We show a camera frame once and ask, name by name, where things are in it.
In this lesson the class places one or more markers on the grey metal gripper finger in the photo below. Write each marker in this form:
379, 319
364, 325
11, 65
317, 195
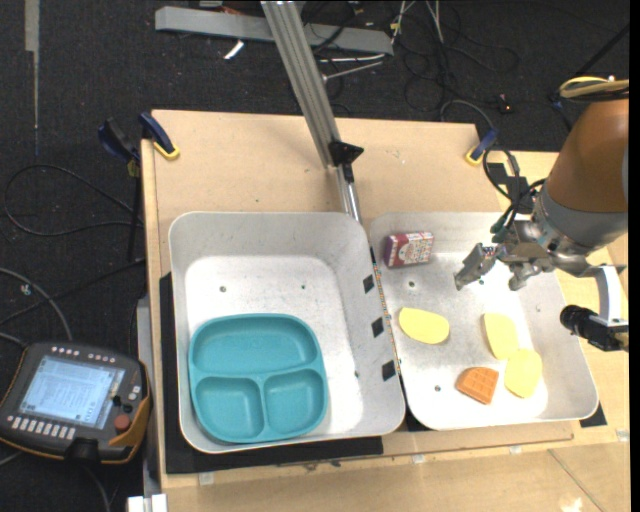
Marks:
524, 275
472, 265

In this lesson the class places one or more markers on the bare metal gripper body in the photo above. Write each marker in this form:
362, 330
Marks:
540, 245

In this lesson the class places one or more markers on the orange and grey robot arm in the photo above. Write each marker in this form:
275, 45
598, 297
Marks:
590, 160

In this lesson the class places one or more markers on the white plastic tray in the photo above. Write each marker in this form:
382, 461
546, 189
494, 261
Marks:
270, 280
450, 290

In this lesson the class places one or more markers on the yellow oval slice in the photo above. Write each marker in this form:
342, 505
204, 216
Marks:
523, 373
500, 335
424, 326

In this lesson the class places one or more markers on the small purple and red carton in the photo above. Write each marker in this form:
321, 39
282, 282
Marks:
409, 248

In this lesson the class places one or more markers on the orange waffle piece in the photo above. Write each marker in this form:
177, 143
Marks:
478, 384

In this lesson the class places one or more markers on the black block on rod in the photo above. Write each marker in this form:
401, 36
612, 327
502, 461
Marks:
345, 151

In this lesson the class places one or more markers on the teal divided plate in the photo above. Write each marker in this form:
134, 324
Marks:
255, 372

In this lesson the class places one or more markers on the pale wood board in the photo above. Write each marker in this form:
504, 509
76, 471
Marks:
240, 170

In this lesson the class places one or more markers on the black cylinder on white bracket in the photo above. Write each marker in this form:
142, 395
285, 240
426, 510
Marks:
590, 322

